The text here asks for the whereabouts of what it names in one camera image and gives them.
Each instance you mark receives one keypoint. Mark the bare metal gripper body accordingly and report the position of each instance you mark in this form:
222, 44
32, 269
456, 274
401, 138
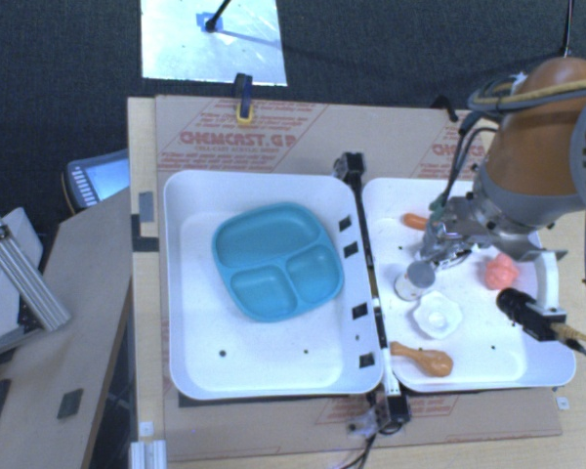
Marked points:
478, 223

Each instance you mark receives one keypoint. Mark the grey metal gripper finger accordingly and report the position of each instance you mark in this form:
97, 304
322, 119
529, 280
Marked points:
455, 256
432, 242

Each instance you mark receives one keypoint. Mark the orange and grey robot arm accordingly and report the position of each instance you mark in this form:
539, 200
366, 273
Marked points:
532, 135

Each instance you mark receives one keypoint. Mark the orange toy sausage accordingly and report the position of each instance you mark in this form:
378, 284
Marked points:
414, 221

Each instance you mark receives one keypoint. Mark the small silver can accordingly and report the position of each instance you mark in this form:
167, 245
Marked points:
415, 281

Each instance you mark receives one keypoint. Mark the pink toy food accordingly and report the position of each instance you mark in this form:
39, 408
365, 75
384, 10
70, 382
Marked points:
500, 272

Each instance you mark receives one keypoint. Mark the white toy fried egg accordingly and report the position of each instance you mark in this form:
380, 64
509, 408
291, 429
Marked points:
437, 316

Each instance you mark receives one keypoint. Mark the thin black and white rod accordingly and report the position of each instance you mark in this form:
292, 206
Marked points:
367, 252

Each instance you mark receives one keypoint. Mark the white plastic tray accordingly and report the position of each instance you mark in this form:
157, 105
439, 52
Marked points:
488, 354
254, 354

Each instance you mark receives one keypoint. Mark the orange toy chicken drumstick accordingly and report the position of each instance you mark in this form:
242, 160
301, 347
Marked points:
430, 360

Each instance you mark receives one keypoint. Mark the blue divided plate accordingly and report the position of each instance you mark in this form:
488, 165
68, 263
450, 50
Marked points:
273, 262

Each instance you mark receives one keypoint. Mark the brown cardboard board, red print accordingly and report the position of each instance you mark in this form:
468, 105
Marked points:
283, 130

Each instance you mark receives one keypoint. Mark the black cylinder on white bracket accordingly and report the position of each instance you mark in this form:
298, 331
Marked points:
532, 313

